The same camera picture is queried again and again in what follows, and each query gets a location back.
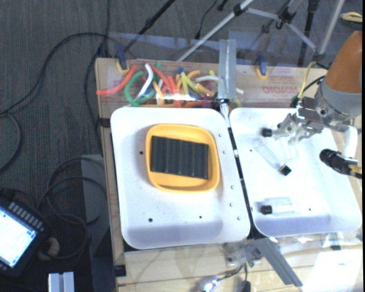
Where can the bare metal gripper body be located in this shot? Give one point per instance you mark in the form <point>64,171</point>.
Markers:
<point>310,114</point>

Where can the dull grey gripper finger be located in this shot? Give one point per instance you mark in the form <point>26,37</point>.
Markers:
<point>287,125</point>
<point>304,132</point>

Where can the clear plastic bottle black cap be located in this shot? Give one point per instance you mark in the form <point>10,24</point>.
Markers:
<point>266,132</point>
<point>266,209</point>
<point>285,170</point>

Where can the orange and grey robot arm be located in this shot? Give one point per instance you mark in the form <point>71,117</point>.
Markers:
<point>343,71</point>

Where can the person's hand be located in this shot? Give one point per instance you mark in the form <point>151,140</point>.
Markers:
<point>50,248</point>

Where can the brown cardboard board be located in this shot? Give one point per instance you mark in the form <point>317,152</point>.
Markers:
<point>252,99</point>

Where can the white plastic tray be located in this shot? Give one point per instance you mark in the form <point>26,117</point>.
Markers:
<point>176,211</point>
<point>310,187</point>

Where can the orange foam tube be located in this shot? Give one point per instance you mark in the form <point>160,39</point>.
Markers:
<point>205,89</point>

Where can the white foam tube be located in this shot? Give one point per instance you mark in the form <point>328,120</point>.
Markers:
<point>149,79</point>
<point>210,78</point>

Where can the yellow foam tube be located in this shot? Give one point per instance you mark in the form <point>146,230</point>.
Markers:
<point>190,84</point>

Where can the silver tripod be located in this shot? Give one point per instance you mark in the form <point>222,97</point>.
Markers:
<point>261,13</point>

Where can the black ribbed rack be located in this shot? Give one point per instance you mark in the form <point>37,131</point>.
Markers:
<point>179,157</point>

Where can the yellow bowl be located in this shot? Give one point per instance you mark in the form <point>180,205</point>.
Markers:
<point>158,181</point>

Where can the green foam tube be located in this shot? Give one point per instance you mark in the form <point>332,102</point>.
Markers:
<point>128,93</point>

